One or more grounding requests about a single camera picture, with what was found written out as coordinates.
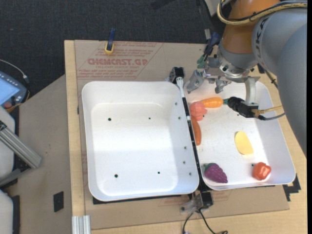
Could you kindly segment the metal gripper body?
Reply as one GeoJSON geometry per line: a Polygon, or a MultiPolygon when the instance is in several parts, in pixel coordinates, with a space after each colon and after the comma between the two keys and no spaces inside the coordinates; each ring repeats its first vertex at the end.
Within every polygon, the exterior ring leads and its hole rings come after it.
{"type": "Polygon", "coordinates": [[[208,57],[205,61],[203,77],[220,81],[241,80],[247,77],[249,69],[234,66],[223,57],[208,57]]]}

